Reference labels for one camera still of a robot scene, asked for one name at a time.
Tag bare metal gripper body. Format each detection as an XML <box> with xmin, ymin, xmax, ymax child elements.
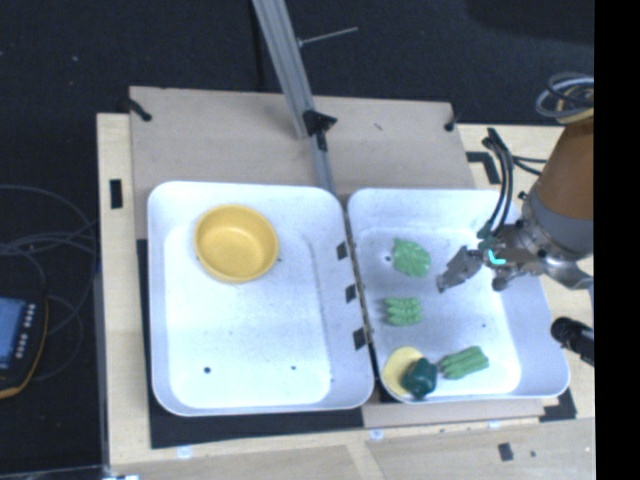
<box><xmin>478</xmin><ymin>218</ymin><xmax>549</xmax><ymax>293</ymax></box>

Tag black cylinder on white bracket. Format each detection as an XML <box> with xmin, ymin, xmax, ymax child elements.
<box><xmin>543</xmin><ymin>256</ymin><xmax>595</xmax><ymax>368</ymax></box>

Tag dark green bell pepper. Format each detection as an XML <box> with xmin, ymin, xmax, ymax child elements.
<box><xmin>401</xmin><ymin>357</ymin><xmax>439</xmax><ymax>401</ymax></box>

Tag small green pea pods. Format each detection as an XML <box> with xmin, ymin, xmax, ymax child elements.
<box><xmin>382</xmin><ymin>296</ymin><xmax>424</xmax><ymax>328</ymax></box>

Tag large green pea pods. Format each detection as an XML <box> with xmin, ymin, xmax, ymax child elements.
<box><xmin>438</xmin><ymin>345</ymin><xmax>491</xmax><ymax>381</ymax></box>

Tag white plastic tray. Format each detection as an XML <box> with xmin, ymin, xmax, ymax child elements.
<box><xmin>146</xmin><ymin>180</ymin><xmax>376</xmax><ymax>418</ymax></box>
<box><xmin>346</xmin><ymin>186</ymin><xmax>572</xmax><ymax>405</ymax></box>

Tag brown cardboard board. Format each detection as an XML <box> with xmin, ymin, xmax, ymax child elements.
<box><xmin>128</xmin><ymin>86</ymin><xmax>547</xmax><ymax>430</ymax></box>

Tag light green lettuce leaf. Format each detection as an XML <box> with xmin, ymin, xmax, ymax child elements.
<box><xmin>391</xmin><ymin>237</ymin><xmax>432</xmax><ymax>277</ymax></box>

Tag yellow bowl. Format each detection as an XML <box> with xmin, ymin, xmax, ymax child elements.
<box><xmin>193</xmin><ymin>204</ymin><xmax>281</xmax><ymax>285</ymax></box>

